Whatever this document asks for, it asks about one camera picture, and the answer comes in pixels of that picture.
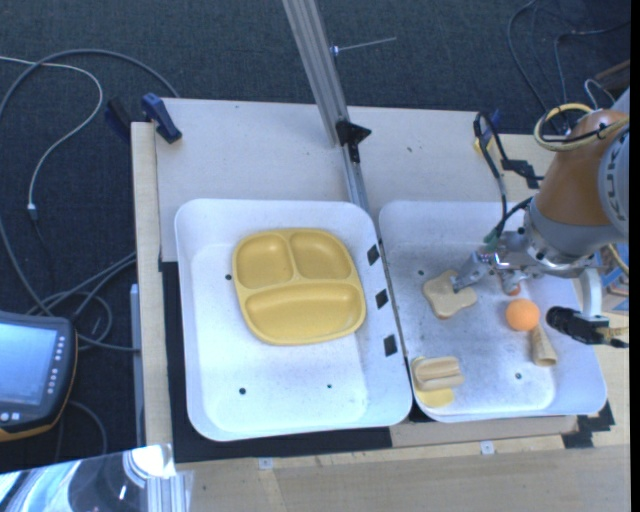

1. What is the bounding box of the black cylinder on white bracket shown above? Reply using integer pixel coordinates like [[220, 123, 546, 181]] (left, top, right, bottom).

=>
[[545, 267, 612, 347]]

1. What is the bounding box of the orange ball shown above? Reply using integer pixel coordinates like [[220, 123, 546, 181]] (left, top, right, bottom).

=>
[[504, 298, 542, 333]]

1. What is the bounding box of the pale flat board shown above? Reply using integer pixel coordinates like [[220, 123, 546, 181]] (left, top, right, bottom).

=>
[[153, 97, 556, 264]]

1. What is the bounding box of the yellow divided plate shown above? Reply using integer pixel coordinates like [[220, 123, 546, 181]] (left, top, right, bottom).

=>
[[231, 227, 368, 347]]

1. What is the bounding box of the white plastic tray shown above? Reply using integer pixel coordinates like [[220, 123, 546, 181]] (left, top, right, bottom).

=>
[[378, 199, 609, 424], [173, 198, 414, 443]]

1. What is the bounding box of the tan hot dog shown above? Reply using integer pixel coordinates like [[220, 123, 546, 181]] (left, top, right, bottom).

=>
[[411, 355, 467, 393]]

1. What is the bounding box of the beige toast slice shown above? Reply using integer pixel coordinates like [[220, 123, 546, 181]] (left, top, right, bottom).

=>
[[421, 269, 479, 321]]

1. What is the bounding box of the yellow flat piece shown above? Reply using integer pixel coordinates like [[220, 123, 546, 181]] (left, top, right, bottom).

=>
[[410, 355, 457, 410]]

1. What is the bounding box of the beige ice cream cone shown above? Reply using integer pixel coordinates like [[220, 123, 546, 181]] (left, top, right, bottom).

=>
[[528, 324, 559, 368]]

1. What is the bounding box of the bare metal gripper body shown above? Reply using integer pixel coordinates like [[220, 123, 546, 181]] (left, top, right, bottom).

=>
[[466, 227, 600, 280]]

